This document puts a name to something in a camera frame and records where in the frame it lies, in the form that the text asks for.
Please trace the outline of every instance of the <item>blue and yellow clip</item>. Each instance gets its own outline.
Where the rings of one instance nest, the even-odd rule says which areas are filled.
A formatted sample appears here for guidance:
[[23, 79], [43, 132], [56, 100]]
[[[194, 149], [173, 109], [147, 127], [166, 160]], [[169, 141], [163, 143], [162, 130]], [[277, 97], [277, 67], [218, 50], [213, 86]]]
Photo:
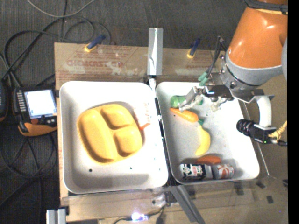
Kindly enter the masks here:
[[196, 52], [196, 49], [197, 49], [199, 43], [200, 43], [199, 38], [197, 38], [193, 43], [191, 43], [191, 45], [189, 47], [189, 50], [188, 50], [188, 53], [187, 53], [188, 58], [193, 59], [193, 57], [195, 56], [195, 52]]
[[85, 51], [91, 52], [92, 50], [96, 49], [97, 45], [101, 44], [105, 38], [106, 38], [105, 35], [99, 35], [91, 43], [84, 46]]

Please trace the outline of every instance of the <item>yellow plate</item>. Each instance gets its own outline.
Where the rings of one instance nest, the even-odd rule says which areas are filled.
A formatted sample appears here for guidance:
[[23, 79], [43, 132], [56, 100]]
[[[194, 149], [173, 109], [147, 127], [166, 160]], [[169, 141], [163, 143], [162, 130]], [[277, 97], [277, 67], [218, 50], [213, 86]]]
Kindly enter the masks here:
[[77, 130], [89, 156], [99, 163], [117, 162], [142, 147], [131, 113], [122, 105], [102, 105], [81, 113]]

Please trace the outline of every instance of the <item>orange toy vegetable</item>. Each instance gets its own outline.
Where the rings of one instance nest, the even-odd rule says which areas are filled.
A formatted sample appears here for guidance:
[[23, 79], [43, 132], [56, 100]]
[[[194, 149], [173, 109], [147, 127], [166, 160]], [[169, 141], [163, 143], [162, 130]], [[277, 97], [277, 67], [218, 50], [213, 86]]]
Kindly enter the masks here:
[[215, 155], [206, 155], [196, 160], [195, 164], [215, 165], [221, 163], [221, 158]]
[[184, 110], [183, 112], [181, 112], [179, 109], [170, 108], [170, 111], [190, 122], [197, 122], [199, 120], [198, 115], [189, 110]]

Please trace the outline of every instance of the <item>yellow banana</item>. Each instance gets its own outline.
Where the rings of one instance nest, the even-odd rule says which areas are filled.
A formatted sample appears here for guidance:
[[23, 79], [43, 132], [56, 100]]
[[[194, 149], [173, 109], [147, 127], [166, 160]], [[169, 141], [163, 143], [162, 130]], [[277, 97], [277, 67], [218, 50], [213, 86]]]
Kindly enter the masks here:
[[204, 130], [201, 125], [199, 125], [199, 135], [200, 145], [195, 152], [195, 155], [197, 156], [205, 154], [209, 150], [211, 144], [210, 134], [206, 130]]

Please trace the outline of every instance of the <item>display screen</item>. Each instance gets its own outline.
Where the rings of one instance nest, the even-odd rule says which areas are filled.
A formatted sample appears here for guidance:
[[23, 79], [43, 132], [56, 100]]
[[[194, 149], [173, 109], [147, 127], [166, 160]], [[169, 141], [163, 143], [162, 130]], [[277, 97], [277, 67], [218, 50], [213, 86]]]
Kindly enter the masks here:
[[57, 107], [52, 90], [24, 92], [31, 119], [57, 115]]

